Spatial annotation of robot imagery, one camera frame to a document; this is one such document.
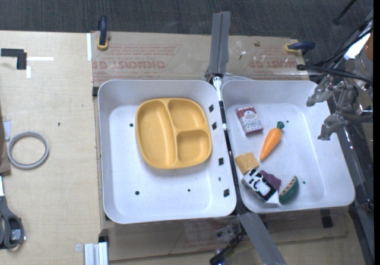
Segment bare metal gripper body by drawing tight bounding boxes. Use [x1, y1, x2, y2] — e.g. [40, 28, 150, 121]
[333, 55, 374, 122]

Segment white plastic tray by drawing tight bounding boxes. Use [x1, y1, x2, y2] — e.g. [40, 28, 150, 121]
[97, 79, 238, 225]
[220, 79, 356, 214]

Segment orange carrot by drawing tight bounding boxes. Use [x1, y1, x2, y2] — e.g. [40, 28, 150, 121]
[259, 121, 286, 162]

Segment red and white carton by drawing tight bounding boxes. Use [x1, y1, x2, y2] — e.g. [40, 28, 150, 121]
[235, 104, 264, 137]

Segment green and red watermelon slice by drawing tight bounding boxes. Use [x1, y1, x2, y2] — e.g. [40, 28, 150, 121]
[278, 175, 300, 206]

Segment purple grapes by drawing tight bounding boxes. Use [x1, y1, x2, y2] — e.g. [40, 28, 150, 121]
[259, 169, 282, 192]

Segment yellow cheese wedge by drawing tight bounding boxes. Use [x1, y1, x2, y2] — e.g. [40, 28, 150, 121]
[234, 152, 261, 176]

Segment black and white carton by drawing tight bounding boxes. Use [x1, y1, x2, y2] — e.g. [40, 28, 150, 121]
[240, 167, 282, 209]

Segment yellow divided plate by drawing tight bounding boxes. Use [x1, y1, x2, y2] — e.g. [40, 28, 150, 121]
[135, 97, 213, 170]

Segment brown cardboard board red print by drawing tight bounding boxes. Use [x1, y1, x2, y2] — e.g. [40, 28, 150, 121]
[90, 30, 349, 262]

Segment grey tape roll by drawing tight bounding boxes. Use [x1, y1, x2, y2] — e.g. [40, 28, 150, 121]
[7, 130, 50, 171]

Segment grey scissors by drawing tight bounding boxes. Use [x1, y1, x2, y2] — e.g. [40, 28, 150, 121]
[0, 194, 27, 250]

